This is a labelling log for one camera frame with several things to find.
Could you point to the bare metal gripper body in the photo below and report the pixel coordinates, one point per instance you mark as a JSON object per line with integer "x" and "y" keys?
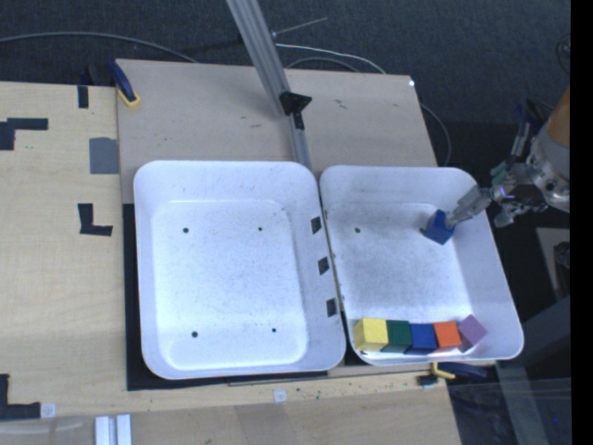
{"x": 533, "y": 192}

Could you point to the blue cube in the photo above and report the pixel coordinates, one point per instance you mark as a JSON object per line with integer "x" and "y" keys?
{"x": 423, "y": 335}
{"x": 437, "y": 230}

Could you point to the purple cube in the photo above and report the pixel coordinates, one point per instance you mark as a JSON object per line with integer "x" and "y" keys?
{"x": 472, "y": 330}

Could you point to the orange cube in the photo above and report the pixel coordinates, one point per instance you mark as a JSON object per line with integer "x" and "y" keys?
{"x": 447, "y": 334}

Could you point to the white plastic tray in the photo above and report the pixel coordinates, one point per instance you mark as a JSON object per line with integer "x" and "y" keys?
{"x": 222, "y": 276}
{"x": 398, "y": 276}

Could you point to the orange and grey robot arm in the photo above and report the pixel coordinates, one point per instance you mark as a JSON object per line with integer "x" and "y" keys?
{"x": 559, "y": 125}

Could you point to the green cube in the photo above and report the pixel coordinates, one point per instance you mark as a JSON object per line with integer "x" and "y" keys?
{"x": 398, "y": 333}

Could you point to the yellow cube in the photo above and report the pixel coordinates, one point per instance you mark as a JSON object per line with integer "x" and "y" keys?
{"x": 370, "y": 333}

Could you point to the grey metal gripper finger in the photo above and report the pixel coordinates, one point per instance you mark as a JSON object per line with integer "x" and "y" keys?
{"x": 466, "y": 214}
{"x": 470, "y": 197}

